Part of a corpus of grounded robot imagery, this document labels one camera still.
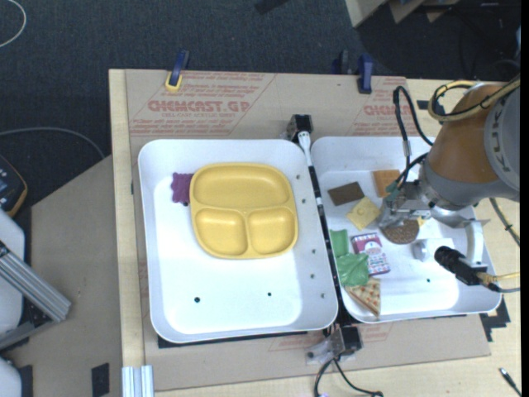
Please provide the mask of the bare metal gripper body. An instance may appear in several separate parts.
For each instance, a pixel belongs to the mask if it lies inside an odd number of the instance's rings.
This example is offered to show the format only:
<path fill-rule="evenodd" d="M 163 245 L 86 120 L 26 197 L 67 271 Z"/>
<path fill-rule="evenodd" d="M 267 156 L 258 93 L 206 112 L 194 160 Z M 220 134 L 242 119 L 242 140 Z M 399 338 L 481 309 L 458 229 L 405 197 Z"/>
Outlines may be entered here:
<path fill-rule="evenodd" d="M 434 218 L 448 227 L 466 227 L 472 223 L 471 218 L 460 213 L 465 206 L 442 198 L 425 180 L 392 185 L 383 199 L 383 207 L 391 208 L 398 215 L 414 213 L 416 220 Z"/>

